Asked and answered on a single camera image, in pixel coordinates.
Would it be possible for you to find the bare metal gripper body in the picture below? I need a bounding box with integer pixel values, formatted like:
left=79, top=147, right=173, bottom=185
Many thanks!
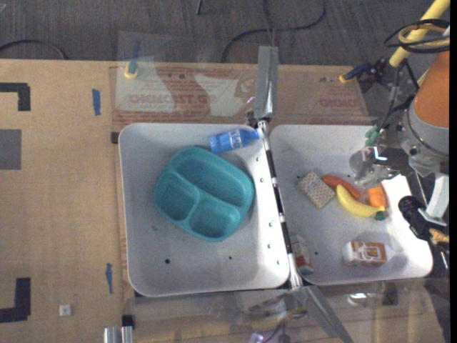
left=373, top=121, right=417, bottom=174

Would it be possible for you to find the orange carrot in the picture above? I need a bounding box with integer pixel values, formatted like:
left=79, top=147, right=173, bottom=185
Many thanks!
left=366, top=183, right=389, bottom=222

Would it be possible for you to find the orange sausage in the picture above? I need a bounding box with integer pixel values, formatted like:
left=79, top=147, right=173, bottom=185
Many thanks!
left=321, top=174, right=362, bottom=202

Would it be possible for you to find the yellow banana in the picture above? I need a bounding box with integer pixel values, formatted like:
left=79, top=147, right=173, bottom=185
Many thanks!
left=335, top=184, right=386, bottom=219

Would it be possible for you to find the beige patterned packet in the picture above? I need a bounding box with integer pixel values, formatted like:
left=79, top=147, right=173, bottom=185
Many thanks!
left=296, top=170, right=337, bottom=210

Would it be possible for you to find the white plastic tray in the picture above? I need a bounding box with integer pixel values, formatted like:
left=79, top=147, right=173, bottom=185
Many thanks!
left=268, top=124, right=435, bottom=287
left=117, top=121, right=291, bottom=298

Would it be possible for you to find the white and orange carton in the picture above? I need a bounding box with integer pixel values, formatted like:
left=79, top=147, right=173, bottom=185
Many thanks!
left=341, top=239, right=397, bottom=268

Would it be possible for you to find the white and red carton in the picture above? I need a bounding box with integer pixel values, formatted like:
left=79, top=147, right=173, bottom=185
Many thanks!
left=289, top=233, right=316, bottom=277

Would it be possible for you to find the brown cardboard board, red print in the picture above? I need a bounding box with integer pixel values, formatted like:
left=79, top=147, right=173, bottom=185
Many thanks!
left=109, top=64, right=438, bottom=319

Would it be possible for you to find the blue plastic bottle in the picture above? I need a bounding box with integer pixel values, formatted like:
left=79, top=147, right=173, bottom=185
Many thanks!
left=208, top=127, right=261, bottom=155

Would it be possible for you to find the teal divided plate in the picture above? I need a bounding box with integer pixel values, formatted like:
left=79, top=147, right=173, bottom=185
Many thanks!
left=152, top=145, right=256, bottom=243

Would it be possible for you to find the black cylinder on white bracket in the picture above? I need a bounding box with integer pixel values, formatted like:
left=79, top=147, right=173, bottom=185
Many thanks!
left=398, top=175, right=450, bottom=243

